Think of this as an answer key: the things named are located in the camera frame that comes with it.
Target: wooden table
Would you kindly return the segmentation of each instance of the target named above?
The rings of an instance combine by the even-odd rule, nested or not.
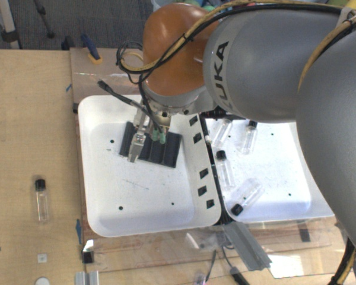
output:
[[[0,50],[0,285],[34,284],[42,276],[51,285],[69,285],[85,269],[76,230],[81,198],[71,80],[69,52]],[[36,219],[37,177],[46,180],[50,196],[52,216],[46,224]],[[340,246],[341,257],[336,228],[330,239]],[[197,264],[102,273],[100,284],[181,284],[177,271],[188,265],[193,269]],[[231,277],[222,277],[225,268],[217,260],[208,284],[232,284]],[[244,276],[255,285],[326,284],[332,275],[274,280],[263,270]],[[353,274],[345,284],[356,284]]]

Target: white pole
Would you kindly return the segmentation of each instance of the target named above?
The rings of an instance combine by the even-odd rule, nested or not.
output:
[[[12,17],[11,9],[9,7],[8,0],[0,0],[0,13],[1,13],[3,21],[4,21],[5,31],[7,33],[15,31],[16,28],[14,26],[13,17]],[[20,45],[17,40],[11,42],[10,45],[11,45],[11,48],[13,48],[13,49],[20,48]]]

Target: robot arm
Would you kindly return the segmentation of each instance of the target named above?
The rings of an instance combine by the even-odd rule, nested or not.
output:
[[[356,12],[335,31],[338,8],[265,1],[215,16],[162,7],[145,25],[146,66],[118,63],[142,74],[144,103],[164,129],[175,113],[216,105],[258,122],[296,121],[309,169],[356,246]]]

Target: white round object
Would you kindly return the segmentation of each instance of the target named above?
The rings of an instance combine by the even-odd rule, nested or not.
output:
[[[50,282],[47,278],[40,277],[39,279],[37,279],[34,285],[50,285]]]

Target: glass vial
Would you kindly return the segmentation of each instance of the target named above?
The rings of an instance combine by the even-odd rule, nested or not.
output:
[[[264,188],[263,186],[254,179],[249,179],[243,182],[239,194],[239,200],[237,204],[235,204],[231,212],[237,216],[239,215],[244,209],[250,207],[254,204],[263,194]]]
[[[224,150],[217,151],[216,158],[216,169],[220,185],[223,192],[229,191],[235,187],[230,161],[227,160]]]
[[[252,153],[255,148],[257,136],[257,122],[249,121],[248,126],[245,130],[245,140],[243,147],[241,148],[241,153],[247,155]]]
[[[217,124],[214,128],[214,139],[212,140],[212,145],[216,148],[221,148],[224,145],[224,142],[227,139],[227,136],[232,128],[232,121],[223,118],[217,121]]]
[[[47,207],[47,190],[44,179],[38,179],[34,183],[36,188],[38,221],[48,221],[49,209]]]

